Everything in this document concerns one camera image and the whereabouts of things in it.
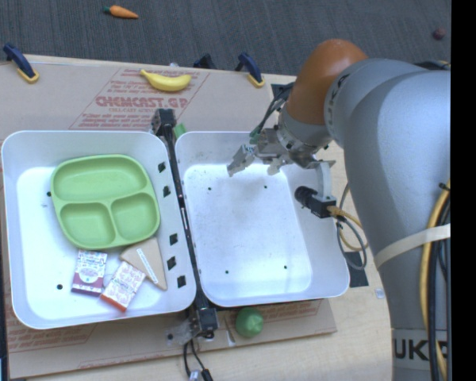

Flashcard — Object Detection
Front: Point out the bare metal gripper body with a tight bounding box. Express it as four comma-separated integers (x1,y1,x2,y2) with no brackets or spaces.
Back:
255,127,319,167

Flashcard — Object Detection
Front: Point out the white plastic tray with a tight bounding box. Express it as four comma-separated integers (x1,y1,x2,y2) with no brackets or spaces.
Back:
0,129,198,330
174,130,351,309

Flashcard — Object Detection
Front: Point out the thin black and white rod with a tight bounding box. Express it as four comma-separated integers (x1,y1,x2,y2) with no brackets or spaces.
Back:
163,121,207,313

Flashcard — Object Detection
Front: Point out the yellow banana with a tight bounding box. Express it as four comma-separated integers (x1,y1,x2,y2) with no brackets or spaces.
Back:
139,68,194,93

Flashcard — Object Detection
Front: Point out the tan pizza slice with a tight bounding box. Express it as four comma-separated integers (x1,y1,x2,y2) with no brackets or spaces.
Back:
119,237,169,292

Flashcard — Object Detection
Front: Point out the green divided plate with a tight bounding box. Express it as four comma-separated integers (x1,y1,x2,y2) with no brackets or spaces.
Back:
49,153,162,251

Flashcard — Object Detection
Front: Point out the green round toy fruit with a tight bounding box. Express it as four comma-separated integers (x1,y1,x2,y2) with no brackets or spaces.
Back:
234,306,265,339

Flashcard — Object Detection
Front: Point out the orange and white carton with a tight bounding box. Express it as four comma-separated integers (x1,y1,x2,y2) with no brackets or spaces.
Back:
99,260,147,314

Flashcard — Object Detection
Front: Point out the maroon and white carton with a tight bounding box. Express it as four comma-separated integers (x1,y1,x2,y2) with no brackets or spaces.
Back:
70,249,109,297

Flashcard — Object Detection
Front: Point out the orange carrot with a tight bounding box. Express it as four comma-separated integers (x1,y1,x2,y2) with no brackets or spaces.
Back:
102,4,140,20

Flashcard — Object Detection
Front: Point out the brown cardboard board, red print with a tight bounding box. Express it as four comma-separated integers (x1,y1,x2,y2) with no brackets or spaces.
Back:
0,53,338,380

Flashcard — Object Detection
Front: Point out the black cylinder on white bracket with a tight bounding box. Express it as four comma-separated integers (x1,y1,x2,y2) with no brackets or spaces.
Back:
294,158,338,220

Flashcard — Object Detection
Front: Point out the black block with thin wires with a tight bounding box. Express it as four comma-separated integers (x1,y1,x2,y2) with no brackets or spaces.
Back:
187,306,220,333
150,108,179,137

